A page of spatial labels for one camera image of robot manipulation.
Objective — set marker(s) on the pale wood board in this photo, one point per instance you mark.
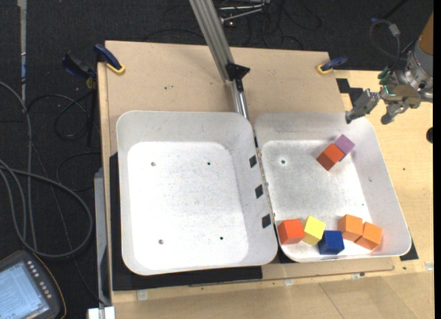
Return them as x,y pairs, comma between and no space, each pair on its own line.
172,83

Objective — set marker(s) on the white plastic tray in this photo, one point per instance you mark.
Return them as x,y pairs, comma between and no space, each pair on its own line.
310,193
186,193

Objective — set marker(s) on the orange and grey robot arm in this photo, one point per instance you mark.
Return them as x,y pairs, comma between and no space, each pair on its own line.
426,40

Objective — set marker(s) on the blue cube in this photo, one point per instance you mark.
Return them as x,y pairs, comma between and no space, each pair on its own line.
331,242

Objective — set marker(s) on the light orange cube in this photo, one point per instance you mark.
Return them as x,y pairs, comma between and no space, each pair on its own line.
350,227
370,235

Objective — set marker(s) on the red orange cube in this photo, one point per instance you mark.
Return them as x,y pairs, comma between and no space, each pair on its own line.
330,156
291,231

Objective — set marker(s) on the yellow cube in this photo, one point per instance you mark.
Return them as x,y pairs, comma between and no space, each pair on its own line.
314,229

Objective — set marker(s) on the thin rod between trays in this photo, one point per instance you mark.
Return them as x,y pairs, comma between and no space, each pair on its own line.
242,104

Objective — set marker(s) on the purple cube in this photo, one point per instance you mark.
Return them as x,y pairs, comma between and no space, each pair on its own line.
345,143

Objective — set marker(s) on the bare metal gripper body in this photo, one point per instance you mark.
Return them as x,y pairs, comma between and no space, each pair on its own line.
406,92

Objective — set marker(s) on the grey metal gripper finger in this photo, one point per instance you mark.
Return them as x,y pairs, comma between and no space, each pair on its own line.
392,112
362,104

